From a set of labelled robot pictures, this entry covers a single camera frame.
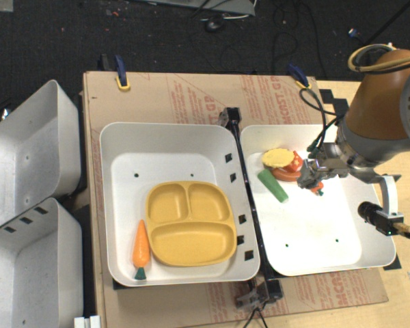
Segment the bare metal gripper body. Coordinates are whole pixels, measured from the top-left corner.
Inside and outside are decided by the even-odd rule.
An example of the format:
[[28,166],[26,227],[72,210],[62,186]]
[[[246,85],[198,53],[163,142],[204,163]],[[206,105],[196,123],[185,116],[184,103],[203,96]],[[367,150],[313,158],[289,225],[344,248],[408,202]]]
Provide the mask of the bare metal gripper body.
[[374,163],[358,154],[347,143],[325,143],[322,148],[322,179],[352,175],[364,183],[375,177]]

